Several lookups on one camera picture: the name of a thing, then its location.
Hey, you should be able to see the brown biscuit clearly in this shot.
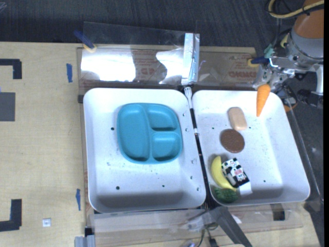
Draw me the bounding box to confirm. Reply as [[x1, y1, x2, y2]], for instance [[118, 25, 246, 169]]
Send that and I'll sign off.
[[219, 128, 246, 154]]

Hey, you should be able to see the white plastic tray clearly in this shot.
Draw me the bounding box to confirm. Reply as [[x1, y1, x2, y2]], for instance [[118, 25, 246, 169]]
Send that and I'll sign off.
[[191, 89, 311, 207], [82, 87, 207, 214]]

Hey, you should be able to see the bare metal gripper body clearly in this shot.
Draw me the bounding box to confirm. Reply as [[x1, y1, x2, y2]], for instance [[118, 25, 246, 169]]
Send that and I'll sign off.
[[268, 56, 320, 81]]

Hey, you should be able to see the beige bread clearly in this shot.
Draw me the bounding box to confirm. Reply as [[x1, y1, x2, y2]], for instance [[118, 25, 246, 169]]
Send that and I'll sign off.
[[227, 107, 248, 132]]

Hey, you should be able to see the thin black and white rod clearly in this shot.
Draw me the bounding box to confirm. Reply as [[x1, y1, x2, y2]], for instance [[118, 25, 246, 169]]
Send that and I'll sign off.
[[184, 86, 210, 206]]

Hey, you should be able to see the blue divided plate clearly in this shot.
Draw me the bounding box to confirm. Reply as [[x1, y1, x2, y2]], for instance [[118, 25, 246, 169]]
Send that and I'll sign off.
[[116, 102, 184, 165]]

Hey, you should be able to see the yellow banana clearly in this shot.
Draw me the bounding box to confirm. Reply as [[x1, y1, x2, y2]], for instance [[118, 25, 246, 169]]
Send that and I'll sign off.
[[210, 155, 237, 192]]

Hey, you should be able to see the green broccoli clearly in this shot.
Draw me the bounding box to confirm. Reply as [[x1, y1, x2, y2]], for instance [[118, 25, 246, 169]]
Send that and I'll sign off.
[[214, 187, 240, 204]]

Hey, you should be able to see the cow print milk carton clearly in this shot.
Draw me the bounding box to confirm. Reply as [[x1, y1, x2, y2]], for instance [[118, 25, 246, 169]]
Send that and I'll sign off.
[[221, 157, 253, 197]]

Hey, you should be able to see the black cylinder on white bracket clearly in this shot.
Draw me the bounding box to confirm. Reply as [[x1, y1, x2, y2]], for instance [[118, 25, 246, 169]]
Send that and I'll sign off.
[[296, 64, 324, 109]]

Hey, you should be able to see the orange carrot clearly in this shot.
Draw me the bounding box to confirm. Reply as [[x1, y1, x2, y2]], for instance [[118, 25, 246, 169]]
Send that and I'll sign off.
[[256, 83, 271, 118]]

